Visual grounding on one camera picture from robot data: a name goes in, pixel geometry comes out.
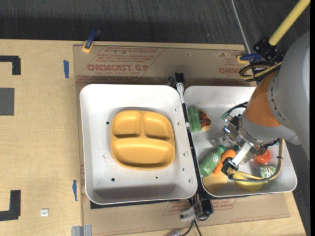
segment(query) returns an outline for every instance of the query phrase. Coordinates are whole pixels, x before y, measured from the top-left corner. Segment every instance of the wooden table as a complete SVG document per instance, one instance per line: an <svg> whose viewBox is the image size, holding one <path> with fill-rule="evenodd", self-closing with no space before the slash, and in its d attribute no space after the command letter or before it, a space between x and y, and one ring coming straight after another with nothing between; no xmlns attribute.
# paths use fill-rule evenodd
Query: wooden table
<svg viewBox="0 0 315 236"><path fill-rule="evenodd" d="M82 44L0 40L0 55L19 56L22 68L21 75L12 75L11 63L0 62L0 88L15 88L14 115L0 116L0 211L8 210L10 190L21 190L21 214L0 221L0 235L69 236L72 226L84 224L81 192L75 201L72 190L74 180L81 189L73 45ZM63 60L69 61L67 79ZM284 196L289 218L200 230L203 235L305 235L293 194ZM49 209L49 216L40 215L43 208ZM196 229L190 235L197 235Z"/></svg>

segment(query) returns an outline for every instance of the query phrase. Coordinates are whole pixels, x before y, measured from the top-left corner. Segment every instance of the toy carrot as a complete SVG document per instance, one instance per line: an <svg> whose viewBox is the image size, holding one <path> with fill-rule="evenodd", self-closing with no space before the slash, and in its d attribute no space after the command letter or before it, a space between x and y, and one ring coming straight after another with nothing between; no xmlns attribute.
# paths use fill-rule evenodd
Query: toy carrot
<svg viewBox="0 0 315 236"><path fill-rule="evenodd" d="M222 154L222 156L221 156L221 159L220 159L220 163L216 166L216 168L215 168L215 170L213 171L213 173L215 174L215 175L217 175L218 173L220 173L221 172L221 168L222 168L222 166L223 166L223 162L224 162L224 160L226 159L226 158L228 158L228 157L234 157L236 155L236 152L235 152L235 150L233 150L233 149L228 149L226 152L224 152L223 154Z"/></svg>

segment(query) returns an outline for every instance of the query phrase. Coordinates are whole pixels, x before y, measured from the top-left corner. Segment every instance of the white wire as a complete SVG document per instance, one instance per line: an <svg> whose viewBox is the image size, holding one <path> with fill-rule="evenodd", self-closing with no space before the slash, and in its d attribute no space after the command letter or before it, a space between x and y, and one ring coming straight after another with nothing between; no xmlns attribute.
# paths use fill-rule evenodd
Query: white wire
<svg viewBox="0 0 315 236"><path fill-rule="evenodd" d="M245 49L246 49L246 51L247 51L248 54L251 54L251 50L250 50L250 48L249 48L249 46L248 46L248 42L247 42L247 40L246 40L244 31L243 31L243 27L242 27L242 24L241 24L241 21L240 21L240 18L238 17L238 14L237 14L237 11L236 11L236 7L235 7L234 0L231 0L231 2L232 2L232 6L233 6L233 9L234 9L234 12L235 12L235 16L236 16L238 25L239 25L239 27L240 27L240 30L241 30L241 33L242 33L242 36L243 36L243 40L244 40L244 43L245 43Z"/></svg>

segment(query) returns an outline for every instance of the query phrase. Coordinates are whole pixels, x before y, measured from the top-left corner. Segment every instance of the yellow divided plate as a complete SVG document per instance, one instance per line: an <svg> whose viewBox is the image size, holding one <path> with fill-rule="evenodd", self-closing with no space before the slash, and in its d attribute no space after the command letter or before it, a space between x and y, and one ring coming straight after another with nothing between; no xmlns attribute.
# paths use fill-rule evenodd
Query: yellow divided plate
<svg viewBox="0 0 315 236"><path fill-rule="evenodd" d="M165 168L175 159L172 124L155 112L119 112L111 125L111 150L121 166L138 170Z"/></svg>

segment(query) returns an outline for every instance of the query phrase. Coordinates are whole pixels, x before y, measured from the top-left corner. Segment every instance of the black carpet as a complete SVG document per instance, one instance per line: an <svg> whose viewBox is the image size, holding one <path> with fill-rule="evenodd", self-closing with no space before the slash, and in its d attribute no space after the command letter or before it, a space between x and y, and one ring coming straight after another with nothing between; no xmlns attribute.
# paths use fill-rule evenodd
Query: black carpet
<svg viewBox="0 0 315 236"><path fill-rule="evenodd" d="M250 48L270 37L298 0L234 0ZM286 51L310 30L310 7L278 44ZM244 44L231 0L0 0L0 38ZM293 192L308 235L310 162L288 144L298 177Z"/></svg>

